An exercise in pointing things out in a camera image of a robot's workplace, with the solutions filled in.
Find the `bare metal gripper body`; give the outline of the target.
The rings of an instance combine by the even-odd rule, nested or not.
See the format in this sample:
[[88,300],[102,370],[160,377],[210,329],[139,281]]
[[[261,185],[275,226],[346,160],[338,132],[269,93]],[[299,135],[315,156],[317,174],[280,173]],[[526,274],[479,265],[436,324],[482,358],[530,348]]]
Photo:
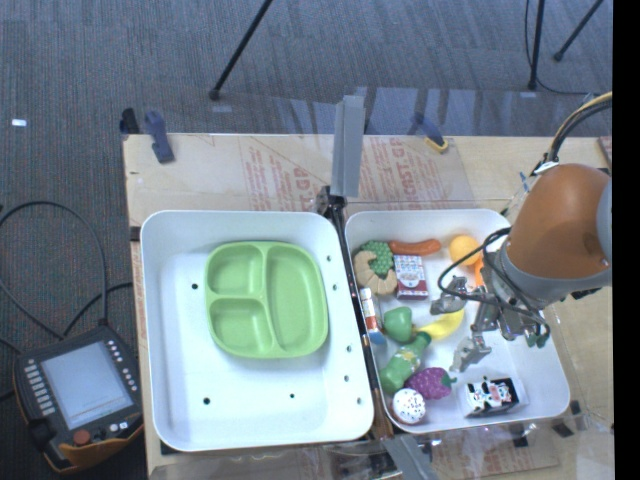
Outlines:
[[499,331],[513,341],[522,336],[526,342],[545,341],[545,319],[541,310],[507,280],[498,253],[487,253],[480,269],[484,287],[477,293],[479,306],[471,333],[479,340],[485,332]]

